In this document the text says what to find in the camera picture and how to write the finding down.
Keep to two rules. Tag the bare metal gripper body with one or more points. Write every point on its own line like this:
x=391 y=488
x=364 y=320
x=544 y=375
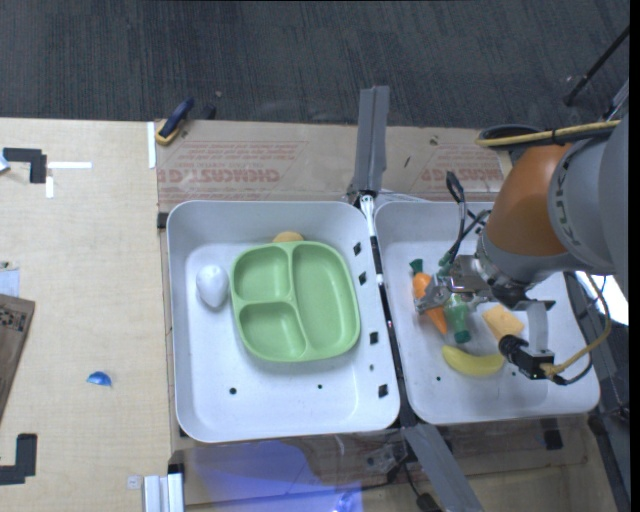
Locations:
x=470 y=277

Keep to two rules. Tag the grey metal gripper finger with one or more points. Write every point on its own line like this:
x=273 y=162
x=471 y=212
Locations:
x=462 y=299
x=429 y=300

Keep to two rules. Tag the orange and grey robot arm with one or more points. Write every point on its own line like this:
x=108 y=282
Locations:
x=525 y=215

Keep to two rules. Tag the orange carrot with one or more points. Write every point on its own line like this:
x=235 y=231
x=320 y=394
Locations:
x=421 y=282

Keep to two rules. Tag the green bottle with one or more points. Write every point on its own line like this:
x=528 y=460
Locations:
x=459 y=320

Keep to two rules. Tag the yellow cheese slice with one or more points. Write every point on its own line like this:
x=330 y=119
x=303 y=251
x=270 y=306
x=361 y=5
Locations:
x=502 y=322

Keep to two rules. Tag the yellow banana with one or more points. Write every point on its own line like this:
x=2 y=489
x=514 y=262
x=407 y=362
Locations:
x=472 y=364

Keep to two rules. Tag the thin black and white rod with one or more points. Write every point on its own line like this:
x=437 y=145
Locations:
x=376 y=260

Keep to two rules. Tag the white plastic tray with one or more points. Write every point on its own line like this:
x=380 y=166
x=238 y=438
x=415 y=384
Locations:
x=450 y=400
x=280 y=395

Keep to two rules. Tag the green divided plate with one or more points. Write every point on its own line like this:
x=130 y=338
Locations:
x=320 y=295

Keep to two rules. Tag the yellow round biscuit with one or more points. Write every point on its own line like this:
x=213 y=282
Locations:
x=288 y=236

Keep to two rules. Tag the brown cardboard board, red print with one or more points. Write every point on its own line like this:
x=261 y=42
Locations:
x=300 y=165

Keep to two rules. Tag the white egg-shaped object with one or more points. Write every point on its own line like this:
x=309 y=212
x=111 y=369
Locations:
x=212 y=285

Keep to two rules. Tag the small blue dome-shaped object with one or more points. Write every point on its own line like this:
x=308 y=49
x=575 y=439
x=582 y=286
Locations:
x=100 y=379

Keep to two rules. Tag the brown paper packet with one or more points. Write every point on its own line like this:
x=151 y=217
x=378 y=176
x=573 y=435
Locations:
x=12 y=340

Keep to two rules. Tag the black cylinder on white bracket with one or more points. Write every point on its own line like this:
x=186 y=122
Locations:
x=525 y=355

